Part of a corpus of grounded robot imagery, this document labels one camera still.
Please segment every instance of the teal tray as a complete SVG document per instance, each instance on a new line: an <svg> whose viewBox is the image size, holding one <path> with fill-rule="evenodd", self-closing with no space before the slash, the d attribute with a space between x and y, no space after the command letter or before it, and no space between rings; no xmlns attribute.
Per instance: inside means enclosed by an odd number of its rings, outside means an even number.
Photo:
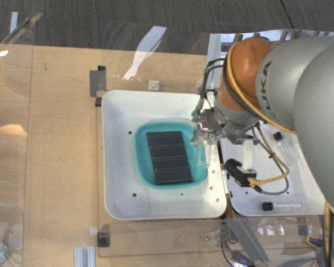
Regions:
<svg viewBox="0 0 334 267"><path fill-rule="evenodd" d="M148 132L180 131L188 158L192 182L183 184L156 185L154 170L151 161L150 149L147 140ZM193 127L183 122L154 122L140 126L134 136L135 156L137 169L143 182L157 189L175 189L188 187L202 182L207 176L207 169L197 166L197 148L190 144L193 136Z"/></svg>

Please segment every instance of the black connector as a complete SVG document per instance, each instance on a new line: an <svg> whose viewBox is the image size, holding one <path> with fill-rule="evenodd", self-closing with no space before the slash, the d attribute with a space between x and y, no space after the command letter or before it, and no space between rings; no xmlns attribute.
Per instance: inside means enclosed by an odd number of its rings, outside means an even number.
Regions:
<svg viewBox="0 0 334 267"><path fill-rule="evenodd" d="M250 187L250 183L247 178L256 178L256 173L245 173L239 169L241 166L242 163L235 159L229 159L224 165L225 169L229 172L229 175L235 178L235 182L237 184L241 187Z"/></svg>

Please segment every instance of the gray carpet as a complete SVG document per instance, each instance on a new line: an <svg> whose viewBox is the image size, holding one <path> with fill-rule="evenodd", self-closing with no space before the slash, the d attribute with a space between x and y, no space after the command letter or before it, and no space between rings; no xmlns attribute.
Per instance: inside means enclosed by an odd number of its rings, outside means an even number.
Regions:
<svg viewBox="0 0 334 267"><path fill-rule="evenodd" d="M133 50L151 26L163 26L160 48L203 53L212 32L334 31L334 0L0 0L0 40L12 11L42 12L35 44L48 46Z"/></svg>

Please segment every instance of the robotic arm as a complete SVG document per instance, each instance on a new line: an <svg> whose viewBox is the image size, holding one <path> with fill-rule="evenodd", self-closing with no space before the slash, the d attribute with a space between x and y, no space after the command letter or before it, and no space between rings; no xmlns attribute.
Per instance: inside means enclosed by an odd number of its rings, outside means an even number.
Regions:
<svg viewBox="0 0 334 267"><path fill-rule="evenodd" d="M202 110L206 97L210 110ZM202 89L194 121L193 145L221 137L242 144L250 141L245 132L258 121L296 133L334 213L334 37L279 46L255 37L234 44L219 91L213 96Z"/></svg>

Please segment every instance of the black cap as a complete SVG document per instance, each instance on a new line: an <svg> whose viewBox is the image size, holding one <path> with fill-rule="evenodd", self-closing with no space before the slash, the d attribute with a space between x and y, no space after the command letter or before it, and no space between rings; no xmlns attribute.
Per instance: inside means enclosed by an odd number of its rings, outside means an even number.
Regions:
<svg viewBox="0 0 334 267"><path fill-rule="evenodd" d="M276 141L280 141L280 140L283 140L283 136L282 134L278 131L276 133L273 134L273 137Z"/></svg>
<svg viewBox="0 0 334 267"><path fill-rule="evenodd" d="M264 211L272 211L273 210L273 204L271 202L263 202L262 203L262 209Z"/></svg>

